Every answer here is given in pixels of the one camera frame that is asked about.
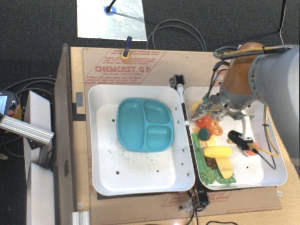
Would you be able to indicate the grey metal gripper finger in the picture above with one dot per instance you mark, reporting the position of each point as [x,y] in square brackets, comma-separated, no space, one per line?
[199,111]
[218,116]

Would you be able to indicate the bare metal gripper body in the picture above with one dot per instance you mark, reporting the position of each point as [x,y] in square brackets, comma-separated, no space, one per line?
[219,103]

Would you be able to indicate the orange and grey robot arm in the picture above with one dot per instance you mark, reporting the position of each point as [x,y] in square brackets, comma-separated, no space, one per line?
[269,78]

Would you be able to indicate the yellow round toy food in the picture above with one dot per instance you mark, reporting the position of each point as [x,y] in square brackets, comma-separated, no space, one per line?
[195,106]

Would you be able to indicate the red tomato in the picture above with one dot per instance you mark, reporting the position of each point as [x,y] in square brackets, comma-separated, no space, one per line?
[203,121]

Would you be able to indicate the orange pretzel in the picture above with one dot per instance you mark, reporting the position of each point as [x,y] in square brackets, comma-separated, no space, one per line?
[216,128]

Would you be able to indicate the thin black and white rod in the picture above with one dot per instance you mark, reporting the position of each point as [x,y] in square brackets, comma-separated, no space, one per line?
[186,116]

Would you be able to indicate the red strawberry with green top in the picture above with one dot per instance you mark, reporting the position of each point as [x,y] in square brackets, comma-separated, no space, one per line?
[204,133]

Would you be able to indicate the yellow flat toy food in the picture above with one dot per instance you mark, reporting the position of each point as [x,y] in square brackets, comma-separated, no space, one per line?
[209,143]

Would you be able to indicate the yellow corn cob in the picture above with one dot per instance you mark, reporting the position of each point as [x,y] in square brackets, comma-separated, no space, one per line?
[216,151]

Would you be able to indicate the green pea pod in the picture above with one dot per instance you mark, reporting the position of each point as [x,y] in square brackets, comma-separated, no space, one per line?
[199,156]

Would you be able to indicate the brown chocolate biscuit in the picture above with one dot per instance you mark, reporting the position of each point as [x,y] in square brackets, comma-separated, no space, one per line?
[211,163]

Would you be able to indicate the pink and red toy food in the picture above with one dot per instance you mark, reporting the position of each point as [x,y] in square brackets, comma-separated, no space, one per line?
[249,153]

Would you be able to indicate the yellow banana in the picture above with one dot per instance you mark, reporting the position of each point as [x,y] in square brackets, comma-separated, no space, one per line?
[225,167]

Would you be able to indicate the blue divided plate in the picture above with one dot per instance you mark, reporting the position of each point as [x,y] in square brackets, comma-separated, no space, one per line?
[140,125]

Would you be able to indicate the green leafy vegetable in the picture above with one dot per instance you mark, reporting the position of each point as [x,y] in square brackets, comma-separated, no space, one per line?
[211,178]

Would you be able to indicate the white plastic tray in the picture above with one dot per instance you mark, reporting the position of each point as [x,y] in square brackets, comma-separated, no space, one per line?
[253,170]
[140,167]

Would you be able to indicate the brown cardboard board, red print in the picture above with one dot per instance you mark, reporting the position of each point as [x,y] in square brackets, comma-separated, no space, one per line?
[131,67]

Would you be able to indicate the black cylinder on white bracket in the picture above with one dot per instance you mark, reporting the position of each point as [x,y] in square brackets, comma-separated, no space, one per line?
[236,137]

